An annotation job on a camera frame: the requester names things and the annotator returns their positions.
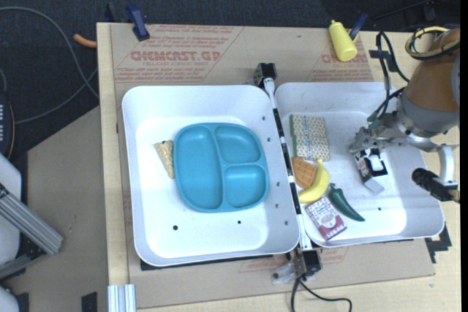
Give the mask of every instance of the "banana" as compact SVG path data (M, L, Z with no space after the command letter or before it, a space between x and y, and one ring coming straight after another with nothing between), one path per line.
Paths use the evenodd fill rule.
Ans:
M322 159L317 159L317 163L317 176L315 177L313 184L299 193L299 202L301 203L316 202L327 191L327 187L330 183L330 175L323 166Z

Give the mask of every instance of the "blue plate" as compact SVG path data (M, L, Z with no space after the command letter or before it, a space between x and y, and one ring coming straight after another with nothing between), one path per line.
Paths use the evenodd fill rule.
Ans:
M232 123L198 123L174 139L175 181L187 205L230 212L258 205L268 193L268 169L257 136Z

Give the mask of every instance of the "yellow glue bottle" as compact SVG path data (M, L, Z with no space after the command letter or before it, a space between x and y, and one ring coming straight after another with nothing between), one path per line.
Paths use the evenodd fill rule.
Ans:
M332 20L328 31L338 59L341 61L353 60L358 54L358 49L343 24Z

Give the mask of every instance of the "green chili pepper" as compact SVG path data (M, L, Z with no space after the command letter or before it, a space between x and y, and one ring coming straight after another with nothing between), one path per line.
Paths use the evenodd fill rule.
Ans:
M337 189L334 183L330 183L330 193L328 193L329 200L341 213L346 217L352 218L356 221L365 221L364 217L355 211L344 197L343 190Z

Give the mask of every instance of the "wooden table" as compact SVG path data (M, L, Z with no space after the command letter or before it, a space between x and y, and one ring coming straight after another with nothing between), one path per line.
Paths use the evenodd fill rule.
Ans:
M121 162L118 135L116 134L116 92L113 65L113 36L109 23L97 24L97 43L99 59L99 86L102 119L102 149L105 187L105 216L107 225L107 265L110 285L123 286L129 283L129 266L127 261L127 239L124 222L124 200L122 197ZM297 45L297 56L314 51L314 38L328 38L327 29L302 28L242 28L242 32L252 32L256 38L263 40L262 49L278 49L278 41L293 37ZM360 53L368 61L374 80L382 80L378 60L371 59L369 50L375 49L375 32L361 32ZM388 34L400 69L408 76L417 65L404 51L408 33ZM250 62L255 68L260 61ZM392 76L392 84L402 87L404 81ZM452 129L443 137L434 141L459 144L459 131ZM425 154L429 170L437 172L439 161L437 155ZM456 175L459 175L459 148L455 150ZM422 278L411 278L400 281L385 281L371 284L357 284L319 290L324 297L348 297L353 302L354 311L460 311L461 310L461 244L460 244L460 206L454 202L442 203L446 224L452 246L449 251L437 253L434 265L435 275ZM177 285L157 285L157 287L177 287ZM229 300L217 300L204 303L154 307L145 311L288 311L290 293L281 292L256 297L241 297ZM300 291L296 298L296 308L314 311L347 311L346 303L325 303L316 300L308 293Z

